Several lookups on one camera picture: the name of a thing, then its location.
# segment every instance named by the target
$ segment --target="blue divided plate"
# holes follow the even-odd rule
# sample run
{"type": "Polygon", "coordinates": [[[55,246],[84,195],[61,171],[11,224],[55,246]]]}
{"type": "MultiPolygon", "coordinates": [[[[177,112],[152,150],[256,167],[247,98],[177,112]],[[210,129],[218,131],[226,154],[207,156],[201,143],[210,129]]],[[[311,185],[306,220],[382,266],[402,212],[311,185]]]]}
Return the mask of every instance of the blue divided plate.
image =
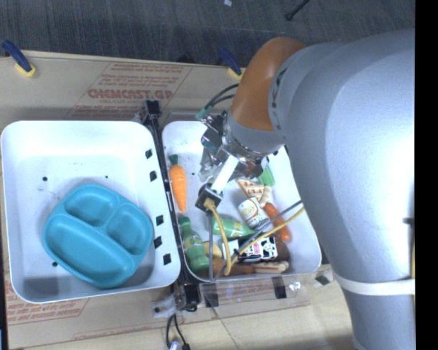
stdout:
{"type": "Polygon", "coordinates": [[[152,240],[150,218],[131,201],[97,184],[73,189],[42,232],[46,252],[59,265],[101,289],[130,279],[152,240]]]}

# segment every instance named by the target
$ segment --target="toy carrot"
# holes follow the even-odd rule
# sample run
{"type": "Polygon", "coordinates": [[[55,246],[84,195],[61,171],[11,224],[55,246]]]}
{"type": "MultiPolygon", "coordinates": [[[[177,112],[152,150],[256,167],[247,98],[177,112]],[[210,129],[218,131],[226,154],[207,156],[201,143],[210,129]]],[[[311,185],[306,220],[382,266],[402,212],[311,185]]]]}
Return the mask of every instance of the toy carrot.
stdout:
{"type": "MultiPolygon", "coordinates": [[[[263,210],[266,212],[268,217],[271,219],[274,217],[277,217],[277,215],[279,215],[279,211],[276,209],[276,206],[274,206],[270,202],[266,202],[266,204],[263,207],[263,210]]],[[[284,219],[282,217],[279,217],[272,224],[275,227],[277,227],[278,225],[281,225],[282,223],[284,223],[284,219]]],[[[289,232],[289,229],[287,228],[287,226],[278,230],[277,234],[279,235],[279,237],[281,237],[281,239],[283,241],[290,241],[290,239],[291,239],[291,233],[289,232]]]]}
{"type": "Polygon", "coordinates": [[[182,166],[178,164],[178,155],[170,155],[172,167],[169,170],[172,192],[181,212],[187,207],[187,176],[182,166]]]}

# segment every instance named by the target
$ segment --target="green bottle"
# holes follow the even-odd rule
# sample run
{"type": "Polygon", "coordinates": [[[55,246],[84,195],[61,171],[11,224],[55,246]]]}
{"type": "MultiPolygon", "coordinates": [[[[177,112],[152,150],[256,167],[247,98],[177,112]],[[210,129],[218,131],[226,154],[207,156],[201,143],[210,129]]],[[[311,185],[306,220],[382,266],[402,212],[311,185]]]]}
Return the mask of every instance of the green bottle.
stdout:
{"type": "Polygon", "coordinates": [[[210,266],[210,259],[204,252],[204,246],[198,233],[191,229],[190,218],[182,217],[178,219],[182,233],[182,245],[187,256],[188,267],[194,272],[199,273],[210,266]]]}
{"type": "MultiPolygon", "coordinates": [[[[224,225],[224,232],[228,238],[248,237],[256,233],[255,230],[248,227],[245,223],[223,217],[221,219],[224,225]]],[[[219,225],[215,217],[212,218],[212,233],[220,235],[219,225]]]]}

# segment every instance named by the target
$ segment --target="black hole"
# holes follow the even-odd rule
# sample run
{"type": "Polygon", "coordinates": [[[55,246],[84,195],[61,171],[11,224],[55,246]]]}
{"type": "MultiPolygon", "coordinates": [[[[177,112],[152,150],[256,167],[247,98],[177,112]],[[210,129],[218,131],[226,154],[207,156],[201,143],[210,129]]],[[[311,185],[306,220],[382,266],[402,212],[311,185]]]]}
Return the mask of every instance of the black hole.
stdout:
{"type": "Polygon", "coordinates": [[[164,265],[168,265],[172,261],[170,254],[164,255],[164,265]]]}
{"type": "Polygon", "coordinates": [[[157,249],[160,245],[162,245],[162,238],[159,236],[154,239],[154,249],[157,249]]]}

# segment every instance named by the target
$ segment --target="white can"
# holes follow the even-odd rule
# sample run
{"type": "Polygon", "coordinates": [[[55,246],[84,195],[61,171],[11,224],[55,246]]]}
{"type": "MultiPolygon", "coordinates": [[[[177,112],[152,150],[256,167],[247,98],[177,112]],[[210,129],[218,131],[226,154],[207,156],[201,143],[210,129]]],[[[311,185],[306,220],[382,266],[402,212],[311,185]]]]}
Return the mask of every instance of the white can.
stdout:
{"type": "Polygon", "coordinates": [[[238,209],[251,228],[256,228],[269,219],[256,197],[247,198],[239,204],[238,209]]]}

